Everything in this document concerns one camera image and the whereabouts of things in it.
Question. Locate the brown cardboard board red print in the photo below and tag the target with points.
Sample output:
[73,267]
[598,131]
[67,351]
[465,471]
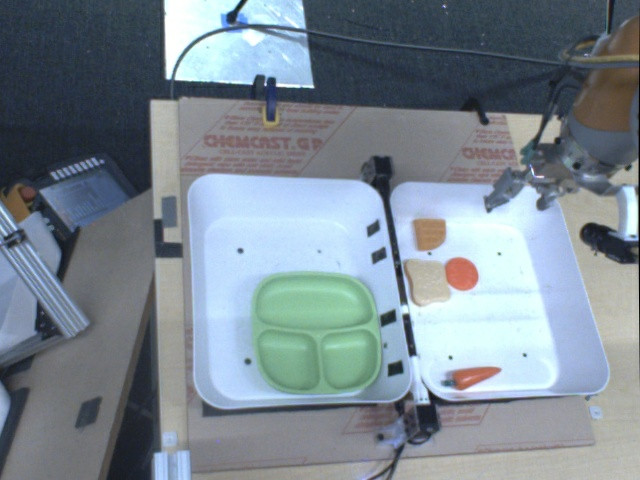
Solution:
[310,138]

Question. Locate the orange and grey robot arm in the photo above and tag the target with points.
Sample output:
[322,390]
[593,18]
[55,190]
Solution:
[607,98]

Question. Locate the pale bread slice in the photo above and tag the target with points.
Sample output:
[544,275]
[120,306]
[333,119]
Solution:
[425,283]

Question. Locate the thin black and white rod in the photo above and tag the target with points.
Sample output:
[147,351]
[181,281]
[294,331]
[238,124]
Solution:
[400,273]

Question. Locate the orange carrot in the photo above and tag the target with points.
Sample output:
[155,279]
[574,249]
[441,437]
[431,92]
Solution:
[475,376]

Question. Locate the black cylinder on white bracket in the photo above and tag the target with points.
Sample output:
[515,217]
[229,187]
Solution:
[612,233]

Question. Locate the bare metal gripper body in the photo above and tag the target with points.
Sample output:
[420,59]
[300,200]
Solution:
[570,170]

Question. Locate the orange round disc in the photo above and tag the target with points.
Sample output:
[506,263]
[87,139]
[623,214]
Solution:
[461,274]

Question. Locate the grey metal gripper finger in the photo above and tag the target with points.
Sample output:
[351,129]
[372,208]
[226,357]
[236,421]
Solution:
[548,197]
[501,190]

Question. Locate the white plastic tray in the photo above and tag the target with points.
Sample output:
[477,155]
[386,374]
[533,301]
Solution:
[510,318]
[280,228]

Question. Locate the green divided plate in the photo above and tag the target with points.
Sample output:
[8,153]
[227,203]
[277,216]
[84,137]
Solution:
[315,333]

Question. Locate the orange toast slice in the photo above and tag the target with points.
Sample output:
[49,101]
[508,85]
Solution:
[429,233]

